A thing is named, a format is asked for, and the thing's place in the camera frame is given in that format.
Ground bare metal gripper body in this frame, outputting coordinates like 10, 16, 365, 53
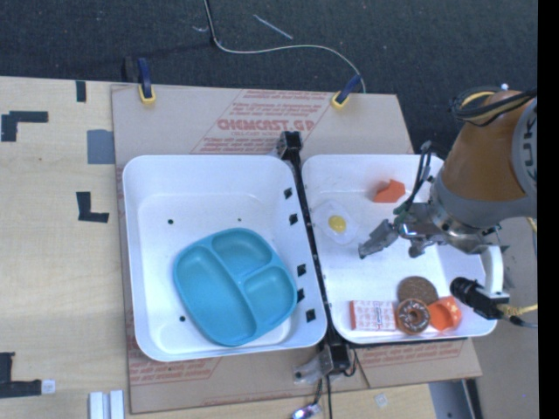
394, 202, 502, 255

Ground white plastic tray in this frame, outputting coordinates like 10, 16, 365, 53
121, 154, 328, 363
300, 153, 504, 346

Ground brown round biscuit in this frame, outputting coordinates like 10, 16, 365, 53
397, 276, 439, 306

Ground white fried egg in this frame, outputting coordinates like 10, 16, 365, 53
313, 199, 360, 246

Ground orange cheese wedge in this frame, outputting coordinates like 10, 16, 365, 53
372, 179, 407, 204

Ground thin black rod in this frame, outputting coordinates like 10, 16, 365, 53
291, 157, 340, 348

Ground chocolate sprinkled doughnut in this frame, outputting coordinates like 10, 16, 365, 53
395, 298, 431, 336

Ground orange cup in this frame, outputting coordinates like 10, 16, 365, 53
427, 295, 463, 332

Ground orange and white packet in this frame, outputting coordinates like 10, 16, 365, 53
349, 299, 397, 333

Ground blue divided plate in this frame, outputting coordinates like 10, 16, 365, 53
172, 227, 299, 348

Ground brown cardboard board red print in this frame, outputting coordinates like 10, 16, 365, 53
110, 84, 484, 415

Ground black cylinder on white bracket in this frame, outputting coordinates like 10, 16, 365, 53
449, 244, 511, 321

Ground black block with wires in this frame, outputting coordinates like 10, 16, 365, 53
321, 341, 355, 375
276, 130, 303, 161

